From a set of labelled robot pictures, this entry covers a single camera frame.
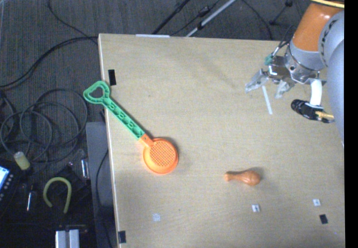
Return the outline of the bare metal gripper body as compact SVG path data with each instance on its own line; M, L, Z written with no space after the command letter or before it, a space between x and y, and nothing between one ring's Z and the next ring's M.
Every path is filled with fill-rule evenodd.
M265 59L268 66L268 76L287 83L305 84L308 79L319 77L319 72L306 68L298 63L293 57L269 56Z

